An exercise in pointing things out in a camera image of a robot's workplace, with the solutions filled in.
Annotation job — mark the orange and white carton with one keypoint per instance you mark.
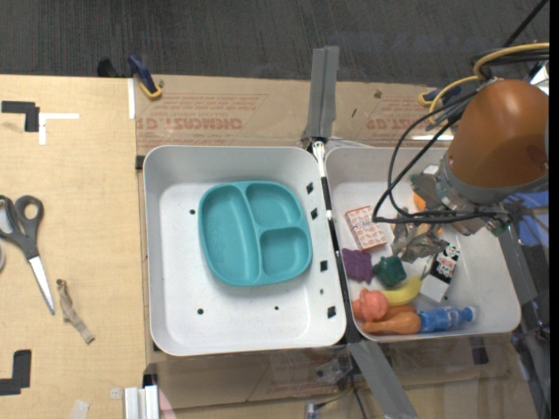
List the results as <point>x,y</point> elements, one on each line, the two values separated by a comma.
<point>364,231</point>

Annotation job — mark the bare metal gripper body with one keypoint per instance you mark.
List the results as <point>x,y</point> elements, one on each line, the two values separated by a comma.
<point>454,216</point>

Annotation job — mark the white plastic tray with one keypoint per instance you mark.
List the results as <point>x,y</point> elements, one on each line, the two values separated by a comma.
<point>236,321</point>
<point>480,286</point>

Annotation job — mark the small orange toy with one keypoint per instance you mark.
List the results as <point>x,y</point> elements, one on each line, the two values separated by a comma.
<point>419,201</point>

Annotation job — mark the orange carrot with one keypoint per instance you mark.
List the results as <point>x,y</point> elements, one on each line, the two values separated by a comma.
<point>399,310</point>

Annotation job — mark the yellow banana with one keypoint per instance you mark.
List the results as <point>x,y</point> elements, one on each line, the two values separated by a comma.
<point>402,294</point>

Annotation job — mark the blue plastic bottle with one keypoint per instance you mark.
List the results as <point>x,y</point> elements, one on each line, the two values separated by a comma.
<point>441,319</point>

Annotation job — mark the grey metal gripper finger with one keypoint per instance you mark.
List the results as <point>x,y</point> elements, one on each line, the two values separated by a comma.
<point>402,236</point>
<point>423,247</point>

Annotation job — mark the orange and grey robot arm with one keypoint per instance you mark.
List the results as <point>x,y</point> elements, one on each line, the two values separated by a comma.
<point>502,133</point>

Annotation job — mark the brown cardboard board red print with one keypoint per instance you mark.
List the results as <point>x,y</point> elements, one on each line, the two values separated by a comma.
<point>218,116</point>

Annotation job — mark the green broccoli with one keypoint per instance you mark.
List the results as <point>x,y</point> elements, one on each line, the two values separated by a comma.
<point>390,271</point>

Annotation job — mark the purple grapes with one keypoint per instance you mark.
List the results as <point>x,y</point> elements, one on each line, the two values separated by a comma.
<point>357,265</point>

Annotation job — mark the pink lumpy toy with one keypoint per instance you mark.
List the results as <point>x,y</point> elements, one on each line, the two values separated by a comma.
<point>370,306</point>

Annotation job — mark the blue divided plate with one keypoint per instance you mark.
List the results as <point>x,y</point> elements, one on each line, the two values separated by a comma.
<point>227,234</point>

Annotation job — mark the grey cloth strip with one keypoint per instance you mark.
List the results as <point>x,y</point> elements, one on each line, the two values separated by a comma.
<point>72,312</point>

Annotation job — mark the black and white carton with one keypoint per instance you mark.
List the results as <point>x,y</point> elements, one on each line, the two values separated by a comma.
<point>443,273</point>

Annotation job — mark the orange club-shaped toy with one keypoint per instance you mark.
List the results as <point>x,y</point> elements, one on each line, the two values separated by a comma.
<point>397,323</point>

